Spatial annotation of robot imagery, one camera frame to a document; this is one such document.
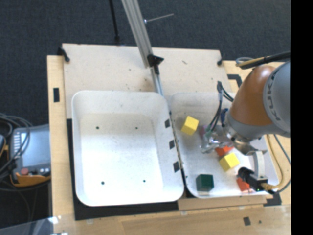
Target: metal plate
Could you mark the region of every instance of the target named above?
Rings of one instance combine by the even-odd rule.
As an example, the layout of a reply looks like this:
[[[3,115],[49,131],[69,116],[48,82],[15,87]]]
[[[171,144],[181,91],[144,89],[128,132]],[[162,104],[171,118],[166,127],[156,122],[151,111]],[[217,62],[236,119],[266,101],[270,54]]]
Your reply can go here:
[[[208,125],[213,119],[219,104],[218,93],[179,93],[170,98],[170,107],[172,112],[173,128],[176,134],[182,167],[184,169],[186,186],[188,190],[198,198],[211,198],[223,196],[241,196],[246,194],[268,194],[262,192],[241,192],[237,182],[236,175],[241,167],[254,169],[252,156],[244,156],[241,152],[233,148],[240,161],[240,164],[227,172],[219,164],[219,155],[212,153],[203,154],[200,151],[201,137],[199,127]],[[230,107],[230,102],[223,100],[223,109]],[[184,120],[191,116],[199,120],[199,126],[196,133],[189,136],[180,131]],[[254,141],[253,144],[258,149],[267,149],[266,141],[261,139]],[[270,154],[264,155],[265,172],[270,184],[278,184],[278,178],[275,172]],[[214,188],[209,192],[197,191],[196,178],[199,174],[213,175]]]
[[[81,91],[72,100],[76,193],[88,206],[176,201],[183,194],[167,101],[157,93]]]

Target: wooden table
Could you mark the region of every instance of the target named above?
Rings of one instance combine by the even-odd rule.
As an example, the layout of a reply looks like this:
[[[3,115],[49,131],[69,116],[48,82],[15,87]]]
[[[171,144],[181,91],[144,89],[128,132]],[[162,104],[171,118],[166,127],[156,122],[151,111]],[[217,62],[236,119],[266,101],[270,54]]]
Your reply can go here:
[[[75,66],[75,76],[81,77],[80,71],[84,66],[90,69],[86,77],[92,75],[99,59],[106,61],[106,67],[100,61],[100,66],[104,71],[110,67],[120,67],[116,62],[118,57],[108,53],[108,50],[125,51],[127,54],[123,58],[127,60],[127,72],[124,73],[121,87],[116,87],[116,82],[111,81],[109,76],[99,78],[97,74],[95,80],[106,81],[103,90],[108,88],[134,91],[151,91],[153,87],[149,83],[149,74],[143,72],[143,78],[148,82],[146,86],[138,85],[136,81],[130,81],[129,76],[139,74],[140,56],[137,55],[136,47],[109,47],[109,46],[78,46],[63,45],[69,58],[71,67]],[[74,53],[73,50],[79,48],[81,53]],[[215,90],[216,83],[208,83],[211,80],[221,80],[223,86],[236,92],[238,84],[236,80],[228,80],[227,75],[235,75],[237,78],[245,79],[248,70],[240,70],[235,67],[233,61],[223,61],[218,67],[216,62],[220,58],[219,51],[215,50],[187,50],[187,49],[167,49],[154,48],[155,55],[165,57],[161,68],[161,81],[163,83],[164,94],[173,94],[184,90],[185,92],[201,92]],[[68,77],[71,71],[68,64],[64,62],[63,56],[47,57],[47,77],[48,77],[48,97],[49,97],[49,125],[51,143],[51,173],[52,173],[52,211],[58,222],[54,225],[56,233],[68,232],[69,234],[291,234],[291,192],[290,186],[280,194],[282,205],[264,207],[270,195],[253,195],[243,197],[224,197],[214,199],[190,199],[182,197],[178,200],[179,210],[162,213],[116,216],[98,218],[93,220],[75,221],[73,195],[71,188],[71,175],[69,164],[67,125],[66,119],[70,117],[67,110],[67,97],[74,93],[70,88],[82,90],[89,85],[78,85],[74,80],[71,84]],[[280,138],[284,148],[290,155],[290,139]],[[277,159],[282,166],[287,182],[290,177],[290,166],[274,138],[270,138],[274,151],[279,152]]]

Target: black floor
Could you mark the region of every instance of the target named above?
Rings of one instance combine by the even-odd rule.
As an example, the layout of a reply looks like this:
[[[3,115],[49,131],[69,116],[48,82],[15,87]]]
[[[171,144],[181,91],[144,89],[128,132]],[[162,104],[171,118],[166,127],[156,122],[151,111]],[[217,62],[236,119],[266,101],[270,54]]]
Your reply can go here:
[[[154,47],[219,49],[223,58],[291,48],[291,0],[138,0]],[[135,46],[121,0],[120,43]],[[109,0],[0,0],[0,113],[48,123],[46,56],[62,43],[115,44]],[[33,219],[49,216],[47,186],[23,192]],[[27,221],[18,193],[0,191],[0,228]]]

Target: yellow block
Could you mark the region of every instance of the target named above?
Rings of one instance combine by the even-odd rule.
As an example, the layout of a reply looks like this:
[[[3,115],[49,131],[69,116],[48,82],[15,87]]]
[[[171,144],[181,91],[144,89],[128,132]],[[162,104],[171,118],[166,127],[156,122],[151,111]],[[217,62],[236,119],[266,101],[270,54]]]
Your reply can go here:
[[[187,116],[184,125],[181,128],[181,131],[188,134],[193,135],[197,130],[199,124],[199,120],[192,118],[191,116]]]
[[[227,171],[237,165],[239,165],[240,162],[236,156],[235,153],[230,153],[226,156],[224,156],[221,160],[220,160],[220,165],[222,166],[224,171]]]

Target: dark green cube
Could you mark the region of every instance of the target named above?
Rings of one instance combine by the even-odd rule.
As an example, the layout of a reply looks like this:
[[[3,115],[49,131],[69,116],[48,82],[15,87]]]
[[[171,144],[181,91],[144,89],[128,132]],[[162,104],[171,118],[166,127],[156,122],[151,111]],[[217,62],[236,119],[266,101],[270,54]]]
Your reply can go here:
[[[198,191],[210,191],[214,188],[213,175],[210,174],[200,174],[196,178],[197,190]]]

